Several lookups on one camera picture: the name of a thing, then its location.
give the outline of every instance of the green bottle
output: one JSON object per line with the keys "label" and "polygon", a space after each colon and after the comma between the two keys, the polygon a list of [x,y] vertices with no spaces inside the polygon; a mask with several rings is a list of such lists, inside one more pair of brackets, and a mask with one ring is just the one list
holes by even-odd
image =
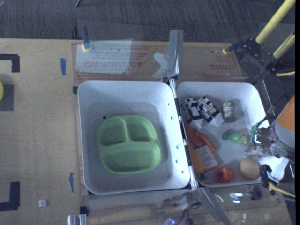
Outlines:
{"label": "green bottle", "polygon": [[244,144],[244,145],[250,144],[252,142],[252,136],[243,134],[241,132],[234,132],[234,133],[231,133],[231,134],[230,133],[223,133],[222,138],[224,140],[231,140],[234,143]]}

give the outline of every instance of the green plate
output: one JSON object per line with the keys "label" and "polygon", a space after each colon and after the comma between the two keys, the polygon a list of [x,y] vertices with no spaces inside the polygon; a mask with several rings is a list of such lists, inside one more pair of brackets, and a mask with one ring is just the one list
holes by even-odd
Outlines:
{"label": "green plate", "polygon": [[143,116],[105,119],[98,130],[98,148],[103,166],[115,174],[150,171],[161,160],[157,132]]}

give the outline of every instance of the yellow ball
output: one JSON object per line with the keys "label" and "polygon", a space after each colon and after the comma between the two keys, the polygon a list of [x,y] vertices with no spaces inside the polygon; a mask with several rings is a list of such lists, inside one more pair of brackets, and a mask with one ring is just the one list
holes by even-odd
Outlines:
{"label": "yellow ball", "polygon": [[3,87],[3,83],[0,80],[0,101],[3,98],[3,93],[4,93],[4,87]]}

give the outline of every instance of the green can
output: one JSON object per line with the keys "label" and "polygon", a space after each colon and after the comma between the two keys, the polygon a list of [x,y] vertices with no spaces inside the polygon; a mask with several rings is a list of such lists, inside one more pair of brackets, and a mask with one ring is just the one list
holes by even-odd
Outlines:
{"label": "green can", "polygon": [[223,118],[225,122],[235,122],[237,120],[235,104],[233,102],[223,103],[222,110],[223,110]]}

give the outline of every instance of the cow print carton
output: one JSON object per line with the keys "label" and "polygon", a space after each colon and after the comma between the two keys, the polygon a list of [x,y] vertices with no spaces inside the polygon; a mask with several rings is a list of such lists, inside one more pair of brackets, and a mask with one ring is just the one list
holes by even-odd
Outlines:
{"label": "cow print carton", "polygon": [[224,119],[222,113],[212,104],[206,96],[203,96],[198,101],[203,118],[210,124],[219,127]]}
{"label": "cow print carton", "polygon": [[201,114],[201,107],[196,98],[187,98],[182,104],[181,108],[184,111],[184,116],[192,129],[201,129],[203,117]]}

